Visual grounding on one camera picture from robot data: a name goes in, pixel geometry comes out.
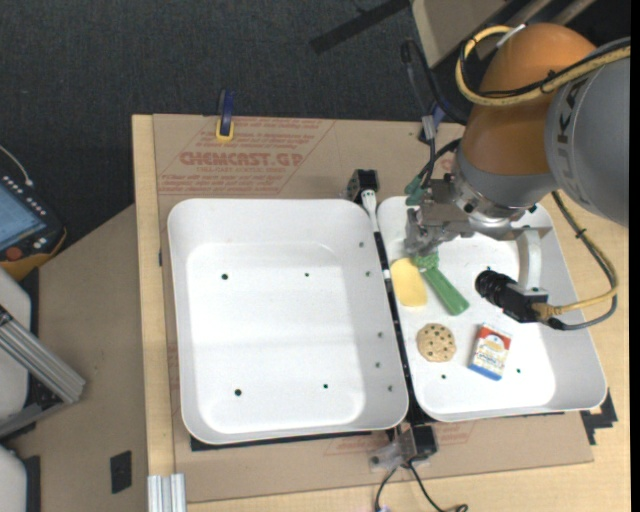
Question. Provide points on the black cylinder on white bracket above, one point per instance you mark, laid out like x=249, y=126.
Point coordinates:
x=520, y=300

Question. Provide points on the green toy vegetable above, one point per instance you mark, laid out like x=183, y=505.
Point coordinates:
x=447, y=292

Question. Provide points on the pale yellow toy food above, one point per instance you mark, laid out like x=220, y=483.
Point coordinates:
x=409, y=285

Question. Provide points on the white plastic tray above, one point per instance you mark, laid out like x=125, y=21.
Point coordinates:
x=500, y=395
x=280, y=320

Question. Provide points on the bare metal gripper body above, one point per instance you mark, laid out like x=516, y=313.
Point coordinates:
x=457, y=212

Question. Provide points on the thin black and white rod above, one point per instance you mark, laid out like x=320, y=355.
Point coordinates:
x=395, y=310

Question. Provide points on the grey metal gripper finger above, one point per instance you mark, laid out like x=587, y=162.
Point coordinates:
x=436, y=241
x=414, y=235

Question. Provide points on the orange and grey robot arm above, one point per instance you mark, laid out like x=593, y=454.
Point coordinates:
x=515, y=135

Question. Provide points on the brown cardboard board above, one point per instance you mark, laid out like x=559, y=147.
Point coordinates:
x=250, y=160

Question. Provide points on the brown toy biscuit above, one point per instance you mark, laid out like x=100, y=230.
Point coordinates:
x=436, y=342

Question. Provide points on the red white and blue carton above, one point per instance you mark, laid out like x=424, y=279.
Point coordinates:
x=491, y=351

